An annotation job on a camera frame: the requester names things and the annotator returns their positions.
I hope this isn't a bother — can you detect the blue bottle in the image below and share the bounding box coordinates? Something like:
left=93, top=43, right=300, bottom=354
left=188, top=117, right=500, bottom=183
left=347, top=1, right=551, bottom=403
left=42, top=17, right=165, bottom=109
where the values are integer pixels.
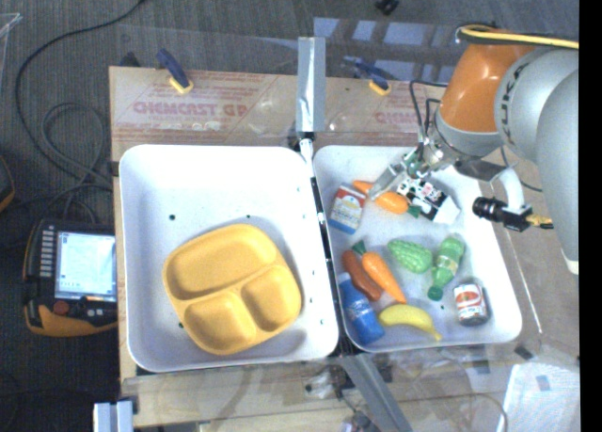
left=337, top=271, right=387, bottom=346

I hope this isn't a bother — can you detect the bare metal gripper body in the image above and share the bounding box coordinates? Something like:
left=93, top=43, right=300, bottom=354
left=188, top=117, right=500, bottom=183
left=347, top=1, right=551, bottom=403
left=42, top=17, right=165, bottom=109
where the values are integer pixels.
left=402, top=136, right=456, bottom=180

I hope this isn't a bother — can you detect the yellow divided plate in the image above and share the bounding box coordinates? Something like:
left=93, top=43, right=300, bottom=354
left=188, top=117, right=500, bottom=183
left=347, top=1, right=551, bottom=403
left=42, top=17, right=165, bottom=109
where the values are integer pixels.
left=161, top=223, right=304, bottom=357

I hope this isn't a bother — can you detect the white plastic tray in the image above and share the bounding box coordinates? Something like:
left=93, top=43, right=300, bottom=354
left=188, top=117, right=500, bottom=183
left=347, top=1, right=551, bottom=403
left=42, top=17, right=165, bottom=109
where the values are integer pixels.
left=311, top=144, right=524, bottom=354
left=118, top=143, right=341, bottom=374

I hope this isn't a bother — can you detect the green bumpy vegetable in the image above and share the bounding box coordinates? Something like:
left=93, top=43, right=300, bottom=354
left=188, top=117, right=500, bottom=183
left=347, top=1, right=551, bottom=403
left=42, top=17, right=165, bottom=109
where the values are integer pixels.
left=386, top=238, right=435, bottom=275

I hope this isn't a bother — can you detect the small orange carrot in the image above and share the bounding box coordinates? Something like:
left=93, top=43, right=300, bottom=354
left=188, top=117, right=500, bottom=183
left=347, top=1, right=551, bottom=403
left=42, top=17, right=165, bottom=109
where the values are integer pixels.
left=352, top=179, right=421, bottom=219

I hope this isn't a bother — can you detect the black and white milk carton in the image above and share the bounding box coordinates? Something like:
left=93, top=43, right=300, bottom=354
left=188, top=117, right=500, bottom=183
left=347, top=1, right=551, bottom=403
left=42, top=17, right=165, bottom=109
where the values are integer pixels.
left=396, top=177, right=462, bottom=226

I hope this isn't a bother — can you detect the red and white can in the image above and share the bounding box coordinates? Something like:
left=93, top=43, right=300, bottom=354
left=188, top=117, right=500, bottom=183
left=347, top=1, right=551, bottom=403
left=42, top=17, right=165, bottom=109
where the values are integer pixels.
left=452, top=280, right=491, bottom=327

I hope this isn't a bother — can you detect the red white and blue carton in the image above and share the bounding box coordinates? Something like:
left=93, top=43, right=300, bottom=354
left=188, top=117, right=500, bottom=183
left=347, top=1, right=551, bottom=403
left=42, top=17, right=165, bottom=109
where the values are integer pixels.
left=326, top=184, right=368, bottom=235

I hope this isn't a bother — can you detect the black cylinder on white bracket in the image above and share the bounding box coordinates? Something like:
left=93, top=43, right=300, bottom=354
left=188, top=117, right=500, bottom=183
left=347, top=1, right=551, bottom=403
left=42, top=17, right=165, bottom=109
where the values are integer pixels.
left=471, top=168, right=535, bottom=233

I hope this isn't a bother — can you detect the large orange carrot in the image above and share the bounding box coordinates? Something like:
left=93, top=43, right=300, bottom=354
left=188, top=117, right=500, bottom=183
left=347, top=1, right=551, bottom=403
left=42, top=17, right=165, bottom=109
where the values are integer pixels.
left=351, top=239, right=408, bottom=306

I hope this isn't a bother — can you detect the brown cardboard board, red print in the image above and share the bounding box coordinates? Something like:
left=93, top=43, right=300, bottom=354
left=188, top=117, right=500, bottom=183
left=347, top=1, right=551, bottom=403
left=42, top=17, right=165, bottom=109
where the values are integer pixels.
left=108, top=65, right=543, bottom=427

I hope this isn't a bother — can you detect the brown sausage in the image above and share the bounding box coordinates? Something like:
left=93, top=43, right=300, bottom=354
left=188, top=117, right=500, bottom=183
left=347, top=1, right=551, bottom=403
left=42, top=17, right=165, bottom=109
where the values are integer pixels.
left=341, top=248, right=384, bottom=302

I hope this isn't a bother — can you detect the yellow banana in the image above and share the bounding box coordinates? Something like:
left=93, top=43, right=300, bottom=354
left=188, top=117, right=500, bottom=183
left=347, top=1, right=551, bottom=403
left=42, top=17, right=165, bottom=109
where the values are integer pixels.
left=377, top=303, right=444, bottom=343

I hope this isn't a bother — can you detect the green bottle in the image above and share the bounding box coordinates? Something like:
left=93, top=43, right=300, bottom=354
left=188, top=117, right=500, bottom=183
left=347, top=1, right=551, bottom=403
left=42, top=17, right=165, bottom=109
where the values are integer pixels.
left=426, top=235, right=467, bottom=302

